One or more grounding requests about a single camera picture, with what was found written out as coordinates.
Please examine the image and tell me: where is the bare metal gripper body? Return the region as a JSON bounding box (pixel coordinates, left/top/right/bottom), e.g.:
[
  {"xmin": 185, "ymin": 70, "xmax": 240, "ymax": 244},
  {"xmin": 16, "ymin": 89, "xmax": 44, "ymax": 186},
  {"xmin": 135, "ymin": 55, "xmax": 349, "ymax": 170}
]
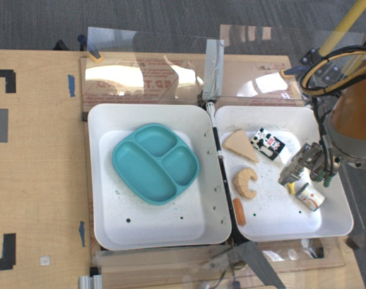
[{"xmin": 291, "ymin": 142, "xmax": 326, "ymax": 175}]

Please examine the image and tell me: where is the white can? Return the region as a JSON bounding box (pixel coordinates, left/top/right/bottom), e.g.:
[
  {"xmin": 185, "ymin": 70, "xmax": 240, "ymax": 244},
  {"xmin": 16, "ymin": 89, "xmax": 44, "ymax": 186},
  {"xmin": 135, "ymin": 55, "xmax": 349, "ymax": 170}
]
[{"xmin": 294, "ymin": 182, "xmax": 326, "ymax": 212}]

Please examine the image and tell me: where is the cow print carton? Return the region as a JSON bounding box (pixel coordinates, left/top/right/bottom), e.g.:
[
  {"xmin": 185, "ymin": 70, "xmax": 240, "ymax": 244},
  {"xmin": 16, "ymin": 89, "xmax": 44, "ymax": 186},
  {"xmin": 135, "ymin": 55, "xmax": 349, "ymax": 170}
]
[{"xmin": 249, "ymin": 127, "xmax": 287, "ymax": 161}]

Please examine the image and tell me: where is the tan croissant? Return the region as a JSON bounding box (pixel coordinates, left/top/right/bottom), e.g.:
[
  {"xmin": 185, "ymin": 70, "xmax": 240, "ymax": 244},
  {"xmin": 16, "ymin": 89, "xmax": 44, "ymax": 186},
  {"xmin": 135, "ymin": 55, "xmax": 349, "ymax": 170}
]
[{"xmin": 233, "ymin": 167, "xmax": 259, "ymax": 200}]

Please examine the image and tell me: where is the white plastic tray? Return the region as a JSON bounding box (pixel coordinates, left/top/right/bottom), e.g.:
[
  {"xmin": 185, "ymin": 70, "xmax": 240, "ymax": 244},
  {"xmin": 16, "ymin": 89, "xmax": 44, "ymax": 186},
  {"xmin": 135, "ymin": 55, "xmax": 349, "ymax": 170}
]
[
  {"xmin": 87, "ymin": 103, "xmax": 232, "ymax": 252},
  {"xmin": 214, "ymin": 105, "xmax": 355, "ymax": 243}
]

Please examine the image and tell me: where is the tan pizza slice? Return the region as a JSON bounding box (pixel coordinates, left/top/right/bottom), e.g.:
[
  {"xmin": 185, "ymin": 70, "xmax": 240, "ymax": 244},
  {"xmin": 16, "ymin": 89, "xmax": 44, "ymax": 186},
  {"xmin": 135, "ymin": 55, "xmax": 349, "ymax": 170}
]
[{"xmin": 222, "ymin": 129, "xmax": 259, "ymax": 164}]

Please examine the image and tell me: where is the orange sausage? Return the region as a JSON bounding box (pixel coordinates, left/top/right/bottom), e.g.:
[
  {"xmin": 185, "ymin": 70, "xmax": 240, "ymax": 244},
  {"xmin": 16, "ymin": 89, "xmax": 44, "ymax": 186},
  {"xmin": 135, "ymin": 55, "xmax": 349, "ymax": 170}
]
[{"xmin": 232, "ymin": 197, "xmax": 247, "ymax": 226}]

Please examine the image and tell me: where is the teal divided plate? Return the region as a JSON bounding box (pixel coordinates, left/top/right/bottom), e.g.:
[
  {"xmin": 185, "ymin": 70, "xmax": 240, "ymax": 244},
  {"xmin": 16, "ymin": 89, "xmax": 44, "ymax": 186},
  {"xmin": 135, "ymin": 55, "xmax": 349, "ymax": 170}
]
[{"xmin": 111, "ymin": 123, "xmax": 200, "ymax": 206}]

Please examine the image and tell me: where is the brown cardboard board red print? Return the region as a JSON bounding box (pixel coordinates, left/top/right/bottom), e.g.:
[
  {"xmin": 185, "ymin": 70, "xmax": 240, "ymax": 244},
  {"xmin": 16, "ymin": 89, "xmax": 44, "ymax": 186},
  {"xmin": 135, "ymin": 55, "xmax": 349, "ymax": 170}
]
[{"xmin": 79, "ymin": 51, "xmax": 347, "ymax": 271}]

